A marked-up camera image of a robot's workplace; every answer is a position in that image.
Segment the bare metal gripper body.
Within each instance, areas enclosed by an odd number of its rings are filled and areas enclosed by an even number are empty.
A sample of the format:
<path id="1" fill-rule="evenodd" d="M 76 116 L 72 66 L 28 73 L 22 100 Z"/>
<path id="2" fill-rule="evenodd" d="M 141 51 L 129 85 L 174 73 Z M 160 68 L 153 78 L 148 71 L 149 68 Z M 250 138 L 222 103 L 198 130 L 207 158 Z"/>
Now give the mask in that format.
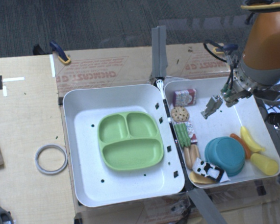
<path id="1" fill-rule="evenodd" d="M 232 107 L 237 104 L 240 99 L 262 94 L 269 88 L 271 88 L 271 86 L 255 82 L 244 74 L 231 75 L 222 88 L 223 99 L 227 107 Z"/>

